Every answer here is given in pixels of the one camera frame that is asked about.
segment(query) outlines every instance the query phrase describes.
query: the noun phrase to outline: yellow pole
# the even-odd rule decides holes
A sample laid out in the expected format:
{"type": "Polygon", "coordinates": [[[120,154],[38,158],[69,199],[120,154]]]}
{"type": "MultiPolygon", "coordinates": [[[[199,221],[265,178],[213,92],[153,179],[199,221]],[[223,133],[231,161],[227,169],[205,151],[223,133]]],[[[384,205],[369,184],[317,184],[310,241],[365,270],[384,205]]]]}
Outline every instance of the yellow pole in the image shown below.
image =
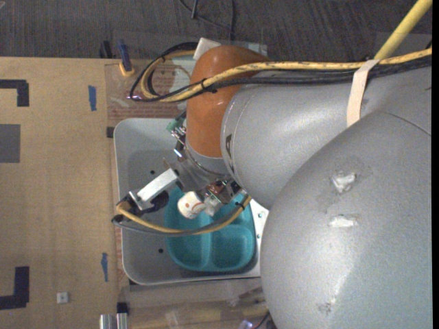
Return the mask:
{"type": "Polygon", "coordinates": [[[380,48],[374,59],[382,60],[390,57],[432,5],[433,0],[418,0],[380,48]]]}

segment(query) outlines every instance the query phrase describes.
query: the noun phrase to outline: gray square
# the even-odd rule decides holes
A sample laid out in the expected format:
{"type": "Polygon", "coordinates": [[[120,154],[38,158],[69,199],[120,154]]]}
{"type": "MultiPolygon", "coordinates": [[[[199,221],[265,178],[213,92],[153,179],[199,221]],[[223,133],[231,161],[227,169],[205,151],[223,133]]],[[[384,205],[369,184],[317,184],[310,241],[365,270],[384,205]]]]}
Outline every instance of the gray square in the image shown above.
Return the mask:
{"type": "Polygon", "coordinates": [[[20,163],[19,124],[0,124],[0,163],[20,163]]]}

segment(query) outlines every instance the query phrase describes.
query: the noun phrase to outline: carpeted floor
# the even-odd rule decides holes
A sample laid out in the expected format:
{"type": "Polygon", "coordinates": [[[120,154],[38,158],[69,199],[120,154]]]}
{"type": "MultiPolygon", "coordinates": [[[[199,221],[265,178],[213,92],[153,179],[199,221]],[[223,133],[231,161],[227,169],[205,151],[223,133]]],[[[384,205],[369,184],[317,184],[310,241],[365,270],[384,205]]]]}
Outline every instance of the carpeted floor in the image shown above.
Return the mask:
{"type": "MultiPolygon", "coordinates": [[[[178,41],[228,39],[230,0],[200,0],[191,19],[178,0],[0,0],[0,56],[98,58],[118,38],[132,57],[152,57],[178,41]]],[[[183,0],[192,6],[193,0],[183,0]]],[[[233,38],[262,42],[274,60],[348,61],[373,53],[416,0],[233,0],[233,38]]],[[[430,10],[414,33],[432,34],[430,10]]]]}

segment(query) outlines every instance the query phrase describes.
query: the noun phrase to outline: blue divided bowl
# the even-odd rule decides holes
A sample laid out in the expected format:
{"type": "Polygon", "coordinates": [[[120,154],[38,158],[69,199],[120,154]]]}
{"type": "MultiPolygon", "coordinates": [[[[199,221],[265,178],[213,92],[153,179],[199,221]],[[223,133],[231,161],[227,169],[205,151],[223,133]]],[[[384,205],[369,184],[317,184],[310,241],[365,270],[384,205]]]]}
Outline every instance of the blue divided bowl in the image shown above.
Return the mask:
{"type": "MultiPolygon", "coordinates": [[[[184,218],[177,210],[177,202],[184,195],[175,188],[169,194],[165,210],[165,226],[175,229],[196,229],[227,215],[242,202],[238,195],[228,205],[223,206],[213,217],[201,212],[195,219],[184,218]]],[[[174,262],[192,271],[231,272],[243,269],[252,260],[256,250],[253,216],[250,206],[230,225],[216,232],[166,238],[168,254],[174,262]]]]}

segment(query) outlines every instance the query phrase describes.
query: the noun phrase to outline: yellow cable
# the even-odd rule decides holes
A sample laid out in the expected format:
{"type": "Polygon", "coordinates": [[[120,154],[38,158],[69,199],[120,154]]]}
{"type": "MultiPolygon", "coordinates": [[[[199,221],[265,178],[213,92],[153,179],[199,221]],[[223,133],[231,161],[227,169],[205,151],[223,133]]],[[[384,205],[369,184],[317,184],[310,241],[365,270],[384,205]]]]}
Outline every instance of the yellow cable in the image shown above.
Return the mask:
{"type": "MultiPolygon", "coordinates": [[[[408,53],[402,56],[396,56],[393,58],[387,58],[385,60],[381,60],[379,64],[399,64],[407,61],[415,60],[417,58],[422,58],[432,54],[432,48],[415,51],[413,53],[408,53]]],[[[176,57],[173,53],[167,56],[168,59],[172,59],[176,57]]],[[[155,69],[155,66],[159,63],[163,62],[163,60],[157,60],[142,77],[141,85],[142,91],[145,97],[153,98],[156,95],[151,94],[146,86],[146,81],[151,74],[151,72],[155,69]]],[[[234,75],[238,75],[241,73],[247,72],[255,72],[255,71],[272,71],[272,70],[320,70],[320,71],[340,71],[340,70],[351,70],[351,69],[359,69],[364,62],[292,62],[292,61],[282,61],[282,62],[258,62],[252,64],[245,64],[243,66],[238,66],[232,69],[228,69],[222,73],[219,73],[211,78],[208,78],[203,81],[203,84],[196,84],[191,88],[182,91],[179,94],[176,94],[172,97],[168,97],[166,99],[162,99],[162,102],[175,102],[182,101],[188,99],[190,96],[198,93],[203,90],[203,87],[206,88],[214,83],[225,80],[226,78],[232,77],[234,75]]]]}
{"type": "MultiPolygon", "coordinates": [[[[245,209],[245,207],[250,203],[250,200],[252,198],[250,196],[247,196],[247,198],[245,198],[244,202],[242,203],[242,205],[237,209],[237,211],[230,216],[229,219],[227,219],[226,221],[222,222],[221,224],[218,224],[217,226],[213,226],[212,228],[208,228],[199,232],[195,232],[193,233],[193,235],[199,235],[199,234],[206,234],[206,233],[211,233],[211,232],[216,232],[217,230],[220,230],[226,226],[228,226],[230,223],[232,223],[234,220],[236,220],[236,218],[238,218],[238,216],[241,214],[241,212],[245,209]]],[[[130,208],[130,204],[127,201],[122,201],[119,202],[116,205],[116,211],[118,213],[120,213],[121,215],[124,215],[125,217],[131,219],[132,221],[141,224],[142,226],[157,230],[159,232],[164,232],[164,233],[168,233],[168,234],[172,234],[172,233],[178,233],[178,232],[190,232],[190,230],[181,230],[181,229],[173,229],[173,228],[167,228],[167,227],[163,227],[163,226],[159,226],[157,224],[151,223],[149,221],[145,221],[142,218],[139,218],[137,216],[135,216],[134,214],[128,212],[128,209],[130,208]]]]}
{"type": "Polygon", "coordinates": [[[392,55],[432,5],[433,0],[418,0],[377,52],[374,59],[380,60],[392,55]]]}

